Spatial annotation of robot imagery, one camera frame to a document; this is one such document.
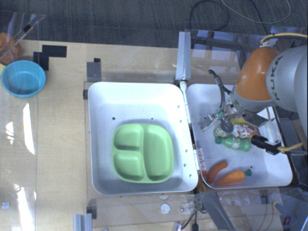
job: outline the carrot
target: carrot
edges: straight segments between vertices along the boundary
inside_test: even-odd
[[[246,178],[246,175],[251,176],[251,170],[248,169],[245,172],[241,170],[234,171],[225,177],[221,178],[220,180],[216,181],[216,185],[224,185],[224,184],[231,184],[236,182],[241,182]]]
[[[222,169],[226,168],[228,166],[228,163],[226,161],[220,162],[215,164],[209,171],[206,182],[207,183],[213,183],[216,175],[218,172],[220,172]]]

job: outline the bottle cap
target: bottle cap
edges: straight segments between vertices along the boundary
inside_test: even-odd
[[[216,144],[221,144],[221,141],[222,141],[222,137],[217,136],[217,137],[215,138],[215,143],[216,143]]]
[[[233,131],[233,124],[230,121],[222,121],[220,127],[226,133],[231,133]]]

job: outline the gray carpet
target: gray carpet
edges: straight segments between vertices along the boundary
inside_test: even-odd
[[[189,28],[190,12],[200,0],[0,0],[0,10],[45,14],[40,39],[70,42],[177,47],[178,32]],[[285,0],[252,0],[262,21],[272,22],[288,14]],[[248,0],[225,0],[259,20]],[[291,15],[273,25],[248,21],[232,11],[220,29],[225,32],[264,35],[272,26],[307,28],[308,0],[289,0]],[[211,2],[199,4],[191,25],[215,30],[226,20],[225,11]]]

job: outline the transparent plastic sheet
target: transparent plastic sheet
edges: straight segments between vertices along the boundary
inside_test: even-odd
[[[31,49],[23,43],[27,35],[38,37],[44,16],[0,11],[1,69],[15,62],[33,60],[38,41]],[[35,230],[38,151],[39,94],[17,98],[0,86],[0,229]]]
[[[206,30],[192,30],[191,67],[192,83],[214,83],[213,77],[208,73],[213,69],[219,74],[224,84],[234,84],[238,78],[244,60],[250,52],[259,47],[263,36],[233,34],[225,32],[212,32]],[[136,82],[136,83],[173,83],[176,74],[178,49],[156,48],[140,46],[99,45],[87,46],[88,76],[84,83],[84,94],[89,87],[97,81],[110,82]],[[101,228],[149,224],[149,229],[178,230],[179,225],[184,224],[191,215],[181,212],[181,207],[191,207],[191,200],[182,194],[139,194],[104,196],[94,189],[91,178],[91,151],[89,129],[88,100],[85,98],[85,132],[87,153],[87,188],[88,188],[88,211],[95,214],[93,227]],[[245,191],[236,191],[240,196]],[[254,198],[261,199],[259,192],[253,193]],[[242,216],[233,216],[228,211],[228,201],[221,201],[226,208],[227,216],[238,230],[254,230],[255,224],[244,225],[246,213]],[[235,202],[246,204],[247,196],[240,197]],[[164,214],[163,204],[168,204],[170,210]],[[261,216],[260,211],[254,213],[254,206],[250,205],[250,216]],[[200,228],[205,230],[218,230],[209,214],[197,216]]]

